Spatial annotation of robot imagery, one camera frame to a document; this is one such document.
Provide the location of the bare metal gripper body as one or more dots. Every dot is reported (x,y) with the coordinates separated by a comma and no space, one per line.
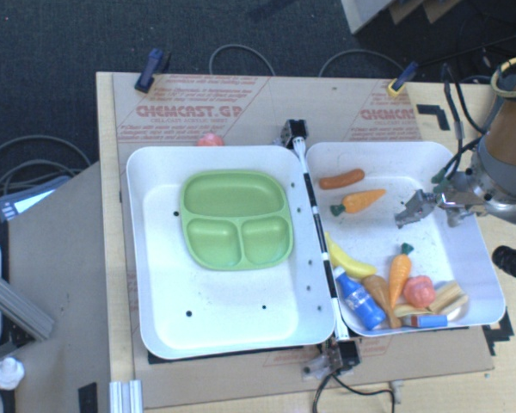
(477,196)

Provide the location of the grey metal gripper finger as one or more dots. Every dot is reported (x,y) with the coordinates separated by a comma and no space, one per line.
(414,210)
(458,216)

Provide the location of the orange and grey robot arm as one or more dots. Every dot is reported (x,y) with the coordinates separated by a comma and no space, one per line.
(505,144)

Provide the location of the white plastic tray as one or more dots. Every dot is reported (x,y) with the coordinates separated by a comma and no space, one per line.
(370,230)
(223,308)

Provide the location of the orange toy carrot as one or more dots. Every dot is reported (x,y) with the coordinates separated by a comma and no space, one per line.
(400,273)
(361,201)

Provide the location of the orange toy sausage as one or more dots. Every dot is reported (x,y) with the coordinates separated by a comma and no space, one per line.
(342,179)

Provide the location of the pale yellow toy bread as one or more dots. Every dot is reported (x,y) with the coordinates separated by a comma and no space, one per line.
(447,295)

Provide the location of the pink toy food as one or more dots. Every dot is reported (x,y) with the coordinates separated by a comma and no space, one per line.
(418,291)
(210,140)

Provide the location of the yellow banana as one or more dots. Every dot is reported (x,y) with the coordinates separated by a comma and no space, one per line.
(348,263)

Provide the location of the tan toy drumstick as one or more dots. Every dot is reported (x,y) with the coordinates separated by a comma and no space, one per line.
(380,293)

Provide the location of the yellow toy slice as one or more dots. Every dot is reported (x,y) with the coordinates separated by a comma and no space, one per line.
(406,309)

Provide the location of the thin black and white rod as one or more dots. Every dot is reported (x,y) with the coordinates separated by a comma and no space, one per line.
(314,205)

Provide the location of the blue plastic bottle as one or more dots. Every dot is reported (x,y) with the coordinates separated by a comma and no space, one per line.
(361,301)

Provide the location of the blue and orange carton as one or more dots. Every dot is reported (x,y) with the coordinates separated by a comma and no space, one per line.
(430,320)

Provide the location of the green divided plate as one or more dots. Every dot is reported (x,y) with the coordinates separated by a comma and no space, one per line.
(234,196)

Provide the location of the brown cardboard board, red print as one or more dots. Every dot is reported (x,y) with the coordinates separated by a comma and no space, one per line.
(249,114)

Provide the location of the black cylinder on white bracket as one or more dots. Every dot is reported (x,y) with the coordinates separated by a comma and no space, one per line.
(509,260)

